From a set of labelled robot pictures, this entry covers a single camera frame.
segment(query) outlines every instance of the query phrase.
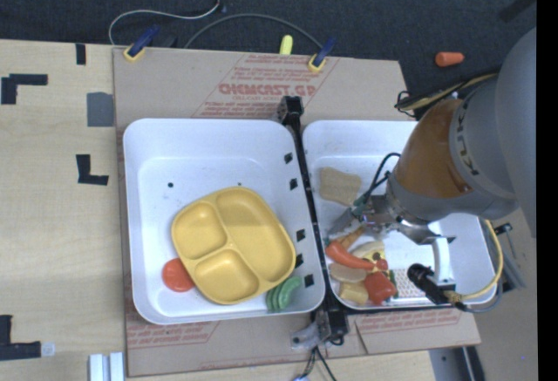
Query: cardboard sheet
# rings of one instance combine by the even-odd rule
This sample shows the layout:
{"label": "cardboard sheet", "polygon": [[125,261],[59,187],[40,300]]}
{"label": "cardboard sheet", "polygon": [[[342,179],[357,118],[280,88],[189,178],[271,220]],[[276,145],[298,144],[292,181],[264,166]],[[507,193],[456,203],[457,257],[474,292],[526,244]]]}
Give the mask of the cardboard sheet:
{"label": "cardboard sheet", "polygon": [[[308,71],[307,57],[223,51],[147,49],[136,63],[113,50],[119,191],[126,283],[128,376],[304,361],[290,333],[309,315],[159,326],[135,311],[127,246],[122,135],[142,118],[271,119],[285,95],[300,96],[303,125],[318,119],[405,121],[393,108],[405,82],[397,62],[328,58]],[[328,357],[425,350],[478,344],[471,315],[432,310],[350,316],[350,333]]]}

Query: yellow plate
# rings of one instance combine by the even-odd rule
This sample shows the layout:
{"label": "yellow plate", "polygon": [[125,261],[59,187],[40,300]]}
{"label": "yellow plate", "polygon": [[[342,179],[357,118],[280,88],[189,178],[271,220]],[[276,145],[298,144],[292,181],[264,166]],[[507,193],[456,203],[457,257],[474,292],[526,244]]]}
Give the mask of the yellow plate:
{"label": "yellow plate", "polygon": [[234,304],[285,280],[296,251],[275,213],[253,190],[230,187],[183,208],[171,229],[173,244],[198,290]]}

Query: blue clamp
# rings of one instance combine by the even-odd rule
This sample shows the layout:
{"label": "blue clamp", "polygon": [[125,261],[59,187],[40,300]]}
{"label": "blue clamp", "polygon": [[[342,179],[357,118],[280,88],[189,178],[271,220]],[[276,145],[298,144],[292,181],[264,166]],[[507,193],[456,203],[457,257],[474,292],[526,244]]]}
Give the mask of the blue clamp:
{"label": "blue clamp", "polygon": [[312,72],[320,72],[325,65],[325,57],[333,50],[336,39],[333,37],[328,38],[322,49],[314,54],[308,62],[308,69]]}
{"label": "blue clamp", "polygon": [[126,60],[130,62],[135,62],[138,60],[146,51],[146,46],[148,46],[153,38],[159,34],[160,27],[154,24],[151,28],[147,29],[139,38],[130,46],[128,46],[123,54]]}

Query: light wood surface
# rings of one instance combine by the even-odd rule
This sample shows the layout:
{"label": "light wood surface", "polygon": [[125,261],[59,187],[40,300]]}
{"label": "light wood surface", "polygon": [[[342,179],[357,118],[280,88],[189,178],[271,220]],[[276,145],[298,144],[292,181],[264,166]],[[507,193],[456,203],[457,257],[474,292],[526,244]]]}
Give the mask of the light wood surface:
{"label": "light wood surface", "polygon": [[[87,379],[87,358],[125,351],[116,139],[88,127],[86,95],[112,93],[112,48],[0,41],[0,76],[48,74],[0,105],[0,314],[12,342],[53,342],[56,354],[0,362],[0,379]],[[78,184],[76,154],[90,154],[107,186]],[[329,361],[337,379],[432,381],[427,351]],[[142,378],[290,380],[305,363]],[[321,364],[311,380],[329,379]]]}

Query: white tray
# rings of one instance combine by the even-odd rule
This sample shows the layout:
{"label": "white tray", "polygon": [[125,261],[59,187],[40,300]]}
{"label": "white tray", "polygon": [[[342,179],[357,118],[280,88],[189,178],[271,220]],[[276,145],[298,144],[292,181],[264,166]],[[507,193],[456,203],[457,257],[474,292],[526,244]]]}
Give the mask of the white tray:
{"label": "white tray", "polygon": [[[318,226],[322,235],[327,233],[346,206],[327,201],[320,196],[320,169],[333,167],[341,172],[357,174],[362,180],[358,193],[360,195],[370,186],[384,156],[403,150],[415,125],[416,122],[413,121],[323,120],[306,127],[303,143]],[[397,158],[389,159],[384,170],[392,170],[396,162]],[[385,185],[379,187],[374,194],[383,194],[384,191]],[[449,245],[453,276],[457,283],[456,290],[466,294],[484,288],[492,279],[494,270],[479,219],[469,214],[451,214],[431,224],[431,229],[438,234],[456,237]],[[372,239],[369,236],[361,236],[355,246],[370,240]],[[354,310],[432,306],[424,294],[406,277],[406,270],[413,263],[434,267],[432,247],[416,245],[397,231],[390,232],[383,242],[390,268],[396,272],[402,296],[392,299],[384,307],[359,306],[337,297],[339,301]],[[329,265],[332,260],[326,256],[326,262]],[[337,295],[337,281],[330,279],[330,282]],[[493,288],[485,295],[467,303],[485,303],[494,296],[495,291],[496,288]]]}
{"label": "white tray", "polygon": [[[124,155],[133,301],[147,321],[215,321],[319,306],[325,282],[295,144],[284,126],[270,120],[141,119],[126,129]],[[269,204],[302,260],[293,275],[305,283],[278,313],[268,312],[265,295],[220,305],[196,289],[174,292],[161,278],[163,265],[177,257],[170,233],[174,216],[192,201],[239,185]]]}

